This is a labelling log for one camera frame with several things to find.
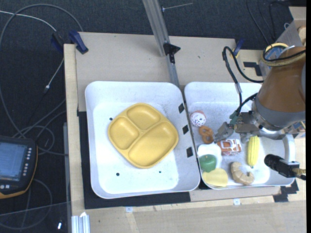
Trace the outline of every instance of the device screen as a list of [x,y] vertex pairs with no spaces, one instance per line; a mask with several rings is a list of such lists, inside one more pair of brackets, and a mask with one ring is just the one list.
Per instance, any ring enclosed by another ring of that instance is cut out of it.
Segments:
[[26,145],[0,142],[0,179],[19,181]]

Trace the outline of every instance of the yellow plate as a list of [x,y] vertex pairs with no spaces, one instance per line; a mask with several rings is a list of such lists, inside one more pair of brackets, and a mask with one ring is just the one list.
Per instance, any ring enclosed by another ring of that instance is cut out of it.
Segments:
[[178,143],[174,125],[146,103],[134,104],[114,118],[108,137],[117,151],[139,168],[154,166]]

